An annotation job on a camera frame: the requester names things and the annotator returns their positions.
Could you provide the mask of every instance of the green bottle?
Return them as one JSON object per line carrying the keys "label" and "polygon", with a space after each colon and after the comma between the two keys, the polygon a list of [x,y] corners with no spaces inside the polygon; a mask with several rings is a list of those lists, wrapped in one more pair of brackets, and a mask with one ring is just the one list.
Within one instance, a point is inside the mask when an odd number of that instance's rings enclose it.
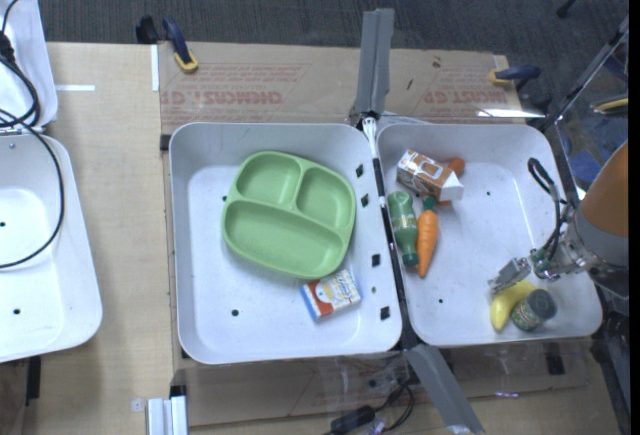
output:
{"label": "green bottle", "polygon": [[418,264],[416,253],[418,227],[416,215],[413,212],[413,199],[406,191],[401,190],[391,193],[387,201],[393,234],[396,244],[402,251],[402,262],[405,266],[416,266]]}

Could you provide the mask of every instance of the green divided tray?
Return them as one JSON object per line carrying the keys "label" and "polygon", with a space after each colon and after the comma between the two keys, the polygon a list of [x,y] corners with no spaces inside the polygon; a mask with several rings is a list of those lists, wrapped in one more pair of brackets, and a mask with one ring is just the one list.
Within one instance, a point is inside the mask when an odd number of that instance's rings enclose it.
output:
{"label": "green divided tray", "polygon": [[275,151],[241,165],[222,212],[225,242],[239,256],[303,279],[333,273],[349,247],[351,184],[312,161]]}

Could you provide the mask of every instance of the wooden table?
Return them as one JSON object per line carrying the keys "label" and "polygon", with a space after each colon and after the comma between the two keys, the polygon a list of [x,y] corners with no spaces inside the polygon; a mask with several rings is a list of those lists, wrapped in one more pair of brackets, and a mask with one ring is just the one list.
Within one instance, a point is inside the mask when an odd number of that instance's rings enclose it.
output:
{"label": "wooden table", "polygon": [[[26,409],[23,433],[141,435],[146,400],[166,398],[173,375],[161,120],[151,52],[148,46],[106,44],[49,43],[48,49],[57,85],[95,85],[95,91],[59,91],[58,118],[47,132],[71,156],[104,318],[89,342],[42,356],[40,398]],[[588,368],[584,387],[471,404],[487,433],[615,433],[600,367],[589,358]],[[405,427],[450,433],[430,404],[416,408]],[[305,418],[193,433],[327,429],[327,418]]]}

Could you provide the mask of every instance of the banana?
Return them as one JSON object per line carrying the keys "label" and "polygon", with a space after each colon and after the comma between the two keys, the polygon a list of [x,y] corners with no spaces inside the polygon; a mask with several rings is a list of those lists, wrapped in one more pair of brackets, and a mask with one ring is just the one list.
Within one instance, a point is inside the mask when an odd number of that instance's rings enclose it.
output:
{"label": "banana", "polygon": [[521,280],[507,289],[503,289],[491,300],[491,324],[493,328],[500,332],[509,320],[509,315],[520,301],[524,300],[531,291],[537,289],[528,280]]}

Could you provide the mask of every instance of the white container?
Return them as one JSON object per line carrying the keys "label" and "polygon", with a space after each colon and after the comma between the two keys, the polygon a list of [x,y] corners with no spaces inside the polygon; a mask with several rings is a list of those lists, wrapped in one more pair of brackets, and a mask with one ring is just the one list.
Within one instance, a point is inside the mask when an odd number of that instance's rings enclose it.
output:
{"label": "white container", "polygon": [[[10,0],[0,0],[0,25]],[[19,0],[5,25],[18,65],[35,86],[42,115],[55,118],[57,98],[38,0]],[[20,116],[31,99],[20,79],[0,65],[0,108]],[[0,363],[80,345],[102,319],[91,249],[71,161],[56,140],[64,184],[64,218],[52,243],[34,258],[0,269]],[[36,250],[53,233],[60,213],[59,178],[45,146],[26,129],[0,129],[0,265]]]}
{"label": "white container", "polygon": [[[497,333],[491,326],[487,281],[511,258],[543,244],[555,224],[551,198],[527,170],[527,160],[535,157],[561,184],[541,133],[525,125],[394,124],[380,131],[377,145],[387,194],[404,189],[395,166],[407,148],[443,162],[461,156],[467,163],[463,199],[439,210],[440,237],[427,277],[402,268],[410,324],[422,340],[453,347],[586,336],[598,328],[600,303],[584,274],[549,285],[559,312],[544,328]],[[356,192],[356,225],[344,266],[362,301],[321,323],[306,310],[300,280],[241,261],[221,236],[223,198],[236,171],[265,150],[317,161],[342,174]],[[178,334],[193,359],[228,364],[377,353],[396,345],[402,320],[363,133],[341,124],[194,123],[174,133],[169,154]],[[364,173],[358,177],[360,165]],[[414,209],[421,210],[417,198]],[[378,266],[372,266],[373,255]],[[385,307],[390,317],[381,319]]]}

